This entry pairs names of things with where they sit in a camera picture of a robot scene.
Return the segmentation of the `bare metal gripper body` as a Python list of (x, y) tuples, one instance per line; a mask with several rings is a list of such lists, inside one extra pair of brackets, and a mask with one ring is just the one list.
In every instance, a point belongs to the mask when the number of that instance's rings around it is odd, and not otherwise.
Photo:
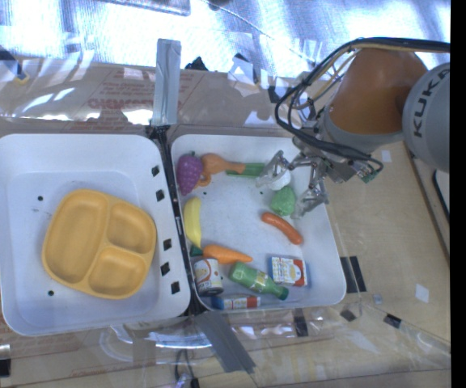
[(293, 136), (293, 144), (299, 154), (293, 159), (294, 167), (309, 166), (312, 178), (330, 178), (334, 183), (346, 182), (359, 178), (364, 183), (373, 180), (371, 156), (347, 145), (336, 143), (326, 132), (312, 135)]

